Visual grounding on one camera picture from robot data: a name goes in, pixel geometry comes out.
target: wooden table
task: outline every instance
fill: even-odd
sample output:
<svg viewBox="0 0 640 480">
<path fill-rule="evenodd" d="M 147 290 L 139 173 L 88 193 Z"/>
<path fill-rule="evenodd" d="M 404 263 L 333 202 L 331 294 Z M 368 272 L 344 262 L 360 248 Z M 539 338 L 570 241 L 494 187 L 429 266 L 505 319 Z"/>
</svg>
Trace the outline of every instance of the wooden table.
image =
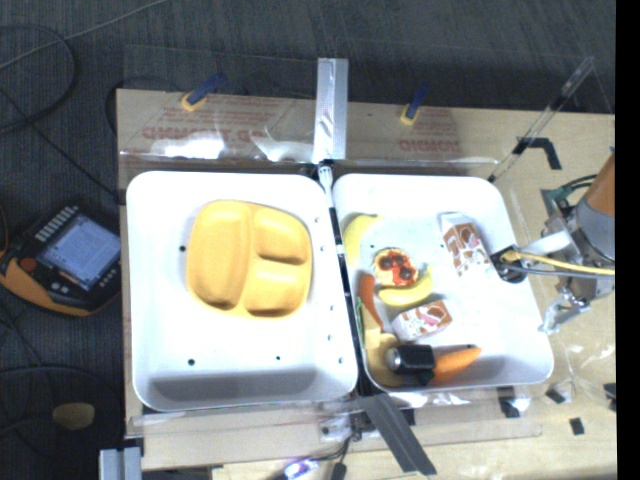
<svg viewBox="0 0 640 480">
<path fill-rule="evenodd" d="M 175 97 L 161 92 L 120 90 L 120 149 L 127 150 L 134 144 L 132 137 L 137 133 L 140 138 L 139 131 L 151 126 L 162 114 L 163 105 L 175 101 Z M 313 113 L 312 107 L 304 108 L 313 106 L 313 102 L 294 104 L 303 106 L 300 115 Z M 422 135 L 402 132 L 405 135 L 401 136 L 397 135 L 400 110 L 393 105 L 349 104 L 348 137 L 354 154 L 370 151 L 375 156 L 375 152 L 383 151 L 381 156 L 394 160 L 429 155 L 439 160 L 455 156 L 501 160 L 513 148 L 518 134 L 524 133 L 538 116 L 525 111 L 423 109 Z M 396 135 L 385 138 L 385 133 Z M 552 119 L 544 134 L 552 140 L 562 170 L 551 170 L 544 152 L 533 149 L 496 182 L 521 246 L 540 236 L 547 219 L 541 189 L 554 189 L 600 170 L 615 145 L 615 117 L 561 113 Z M 200 164 L 194 161 L 196 168 Z M 136 173 L 154 165 L 138 162 L 135 155 L 121 156 L 120 188 L 125 189 Z M 480 165 L 481 171 L 490 172 L 492 168 L 489 164 Z M 246 411 L 214 411 L 162 424 L 153 424 L 158 416 L 142 417 L 143 406 L 131 381 L 124 206 L 121 219 L 126 417 L 130 434 L 144 438 L 143 470 L 206 467 L 215 479 L 268 479 L 295 457 L 335 450 L 339 443 L 324 442 L 315 415 L 300 407 L 270 410 L 259 417 Z M 531 277 L 531 282 L 543 310 L 557 296 L 556 279 Z M 482 402 L 482 410 L 470 412 L 468 417 L 464 406 L 441 407 L 437 411 L 429 408 L 424 414 L 416 411 L 415 433 L 438 470 L 438 478 L 615 478 L 616 413 L 602 390 L 603 384 L 616 380 L 615 296 L 595 301 L 591 311 L 565 324 L 558 334 L 550 336 L 550 341 L 556 369 L 549 385 L 566 395 L 564 403 L 545 396 L 545 384 L 538 392 L 533 390 L 536 394 L 521 418 L 504 417 L 497 399 L 493 404 Z M 571 423 L 577 421 L 582 424 L 583 433 L 574 433 Z M 345 464 L 347 478 L 376 480 L 405 475 L 384 441 L 375 435 L 352 443 Z M 304 478 L 328 479 L 330 471 L 331 463 L 323 462 L 319 470 Z"/>
</svg>

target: blue clip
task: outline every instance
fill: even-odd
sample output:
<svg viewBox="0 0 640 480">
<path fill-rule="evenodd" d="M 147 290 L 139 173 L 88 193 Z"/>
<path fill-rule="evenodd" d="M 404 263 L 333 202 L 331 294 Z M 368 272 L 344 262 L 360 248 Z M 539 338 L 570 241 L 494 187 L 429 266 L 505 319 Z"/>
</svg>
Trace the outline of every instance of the blue clip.
<svg viewBox="0 0 640 480">
<path fill-rule="evenodd" d="M 195 109 L 204 104 L 204 102 L 207 100 L 207 94 L 212 93 L 218 87 L 221 87 L 226 83 L 227 77 L 222 72 L 210 76 L 193 91 L 185 94 L 182 97 L 182 106 L 185 110 L 193 112 Z"/>
<path fill-rule="evenodd" d="M 418 87 L 418 90 L 413 94 L 413 98 L 410 103 L 407 103 L 405 107 L 402 109 L 402 115 L 400 116 L 400 121 L 404 124 L 413 124 L 418 116 L 418 110 L 420 105 L 424 102 L 427 97 L 427 84 L 422 84 Z"/>
</svg>

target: yellow banana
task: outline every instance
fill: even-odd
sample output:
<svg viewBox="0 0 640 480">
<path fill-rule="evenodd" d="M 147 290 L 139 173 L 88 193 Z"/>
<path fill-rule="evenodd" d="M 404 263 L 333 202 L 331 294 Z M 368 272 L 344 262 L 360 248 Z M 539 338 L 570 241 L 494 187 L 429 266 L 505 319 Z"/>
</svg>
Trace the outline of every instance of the yellow banana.
<svg viewBox="0 0 640 480">
<path fill-rule="evenodd" d="M 416 306 L 433 291 L 431 267 L 411 286 L 405 288 L 382 288 L 378 297 L 389 306 Z"/>
<path fill-rule="evenodd" d="M 360 263 L 360 244 L 369 227 L 380 219 L 378 215 L 357 215 L 345 228 L 343 235 L 347 265 L 357 267 Z"/>
</svg>

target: white cable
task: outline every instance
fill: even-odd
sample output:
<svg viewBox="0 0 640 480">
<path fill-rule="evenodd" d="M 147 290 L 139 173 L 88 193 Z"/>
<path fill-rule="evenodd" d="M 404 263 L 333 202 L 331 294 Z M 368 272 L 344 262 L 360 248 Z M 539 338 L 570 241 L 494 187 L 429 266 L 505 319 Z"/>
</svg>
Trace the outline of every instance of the white cable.
<svg viewBox="0 0 640 480">
<path fill-rule="evenodd" d="M 129 18 L 129 17 L 131 17 L 131 16 L 133 16 L 135 14 L 138 14 L 139 12 L 146 11 L 147 9 L 150 9 L 152 7 L 156 7 L 158 5 L 161 5 L 161 4 L 164 4 L 164 3 L 167 3 L 167 2 L 171 2 L 171 1 L 172 0 L 157 0 L 155 2 L 151 2 L 150 4 L 146 4 L 146 5 L 143 5 L 142 7 L 138 7 L 137 9 L 134 9 L 133 11 L 129 11 L 129 12 L 125 13 L 125 14 L 122 14 L 121 16 L 118 16 L 118 17 L 112 19 L 112 20 L 109 20 L 109 21 L 106 21 L 104 23 L 100 23 L 98 25 L 90 27 L 90 28 L 88 28 L 86 30 L 83 30 L 82 32 L 77 32 L 75 34 L 71 34 L 69 36 L 65 36 L 65 37 L 63 37 L 63 39 L 64 40 L 74 39 L 76 37 L 80 37 L 80 36 L 84 36 L 86 34 L 90 34 L 91 32 L 95 32 L 96 30 L 99 30 L 101 28 L 108 27 L 109 25 L 113 25 L 114 23 L 117 23 L 117 22 L 122 21 L 122 20 L 124 20 L 126 18 Z M 10 66 L 10 65 L 12 65 L 12 64 L 14 64 L 16 62 L 18 62 L 19 60 L 23 59 L 24 57 L 27 57 L 27 56 L 31 55 L 32 53 L 35 53 L 35 52 L 37 52 L 39 50 L 42 50 L 44 48 L 47 48 L 49 46 L 53 46 L 55 44 L 58 44 L 58 42 L 57 41 L 53 41 L 51 43 L 48 43 L 48 44 L 45 44 L 45 45 L 42 45 L 42 46 L 38 46 L 37 48 L 34 48 L 34 49 L 32 49 L 32 50 L 30 50 L 30 51 L 28 51 L 26 53 L 23 53 L 22 55 L 14 58 L 12 60 L 9 60 L 9 61 L 7 61 L 7 62 L 5 62 L 3 64 L 0 64 L 0 70 L 2 70 L 4 68 L 6 68 L 6 67 L 8 67 L 8 66 Z"/>
</svg>

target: digital device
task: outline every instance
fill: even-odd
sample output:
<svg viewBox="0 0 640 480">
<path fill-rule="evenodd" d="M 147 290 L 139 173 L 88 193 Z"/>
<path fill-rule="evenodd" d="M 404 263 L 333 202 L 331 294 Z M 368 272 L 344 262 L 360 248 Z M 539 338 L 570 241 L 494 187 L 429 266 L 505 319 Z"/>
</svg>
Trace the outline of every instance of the digital device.
<svg viewBox="0 0 640 480">
<path fill-rule="evenodd" d="M 40 307 L 88 316 L 120 293 L 120 237 L 102 219 L 69 204 L 9 238 L 0 284 Z"/>
</svg>

